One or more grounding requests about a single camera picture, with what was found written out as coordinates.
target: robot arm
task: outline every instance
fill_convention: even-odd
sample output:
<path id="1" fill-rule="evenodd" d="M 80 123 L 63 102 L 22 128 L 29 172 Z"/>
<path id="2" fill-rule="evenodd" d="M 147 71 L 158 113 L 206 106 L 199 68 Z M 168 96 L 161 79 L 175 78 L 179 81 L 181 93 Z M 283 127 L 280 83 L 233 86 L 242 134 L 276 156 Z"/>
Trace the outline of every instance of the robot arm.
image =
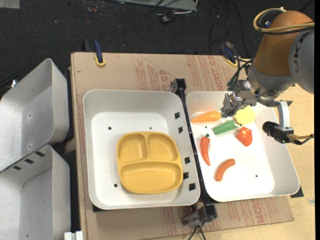
<path id="1" fill-rule="evenodd" d="M 279 14 L 270 26 L 261 28 L 263 18 L 275 12 Z M 294 84 L 314 94 L 314 22 L 301 12 L 276 8 L 258 14 L 253 26 L 265 35 L 254 59 L 244 65 L 247 79 L 228 83 L 232 94 L 225 95 L 222 116 L 233 116 L 238 110 L 257 103 L 277 107 L 280 124 L 266 122 L 262 129 L 280 143 L 301 145 L 314 135 L 294 135 L 288 109 L 292 101 L 275 99 Z"/>

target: orange sausage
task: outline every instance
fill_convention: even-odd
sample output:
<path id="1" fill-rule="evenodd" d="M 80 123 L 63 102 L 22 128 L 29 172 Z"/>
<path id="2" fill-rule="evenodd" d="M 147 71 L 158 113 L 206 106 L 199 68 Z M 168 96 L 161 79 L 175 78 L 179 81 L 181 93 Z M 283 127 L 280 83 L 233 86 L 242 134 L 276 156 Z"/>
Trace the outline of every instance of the orange sausage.
<path id="1" fill-rule="evenodd" d="M 236 161 L 233 158 L 225 160 L 223 163 L 220 164 L 220 166 L 216 170 L 214 179 L 217 182 L 220 182 L 224 176 L 225 171 L 229 167 L 234 166 L 235 164 L 236 164 Z"/>

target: table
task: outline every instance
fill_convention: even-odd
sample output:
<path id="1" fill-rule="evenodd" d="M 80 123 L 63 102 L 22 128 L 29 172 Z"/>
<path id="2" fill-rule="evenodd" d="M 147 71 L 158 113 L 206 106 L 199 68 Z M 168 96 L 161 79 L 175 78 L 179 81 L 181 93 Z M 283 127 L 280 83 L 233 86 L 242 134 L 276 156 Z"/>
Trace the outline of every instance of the table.
<path id="1" fill-rule="evenodd" d="M 115 220 L 122 221 L 123 216 L 133 218 L 146 214 L 157 214 L 157 208 L 137 209 L 135 211 L 103 211 L 92 212 L 92 204 L 88 195 L 88 172 L 86 170 L 86 157 L 81 150 L 83 144 L 84 128 L 81 121 L 81 100 L 84 94 L 92 89 L 112 90 L 168 90 L 170 82 L 174 78 L 185 78 L 187 90 L 192 91 L 226 91 L 226 82 L 234 74 L 235 69 L 228 65 L 222 56 L 206 55 L 162 55 L 162 54 L 119 54 L 103 53 L 106 61 L 105 67 L 98 67 L 94 59 L 94 53 L 75 52 L 71 55 L 71 87 L 72 106 L 74 116 L 74 135 L 77 160 L 77 178 L 79 195 L 79 212 L 81 230 L 86 240 L 115 239 L 106 230 Z M 307 93 L 299 86 L 289 88 L 279 99 L 292 100 L 290 105 L 290 126 L 299 136 L 314 133 L 314 96 Z M 288 144 L 288 149 L 295 165 L 300 185 L 304 196 L 291 198 L 279 197 L 288 201 L 293 218 L 283 223 L 272 223 L 258 226 L 233 227 L 233 229 L 205 232 L 207 240 L 313 240 L 315 239 L 315 142 L 314 139 L 304 145 Z M 126 222 L 126 228 L 122 223 L 112 226 L 118 239 L 126 239 L 121 234 L 130 238 L 146 239 L 152 231 L 155 238 L 158 234 L 168 240 L 188 239 L 189 234 L 174 235 L 168 233 L 161 235 L 153 223 L 157 220 L 150 216 L 144 227 L 137 228 L 136 221 Z M 193 239 L 202 239 L 201 234 L 196 234 Z"/>

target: blue clamp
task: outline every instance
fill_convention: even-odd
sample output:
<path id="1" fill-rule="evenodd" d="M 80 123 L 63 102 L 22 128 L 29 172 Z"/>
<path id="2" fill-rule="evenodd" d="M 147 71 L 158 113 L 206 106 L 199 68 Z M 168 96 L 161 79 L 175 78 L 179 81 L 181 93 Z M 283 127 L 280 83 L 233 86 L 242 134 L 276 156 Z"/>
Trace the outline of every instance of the blue clamp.
<path id="1" fill-rule="evenodd" d="M 105 66 L 106 62 L 104 60 L 104 57 L 102 56 L 101 45 L 100 45 L 100 42 L 97 40 L 94 40 L 94 51 L 96 53 L 96 56 L 94 56 L 96 64 L 99 67 Z"/>

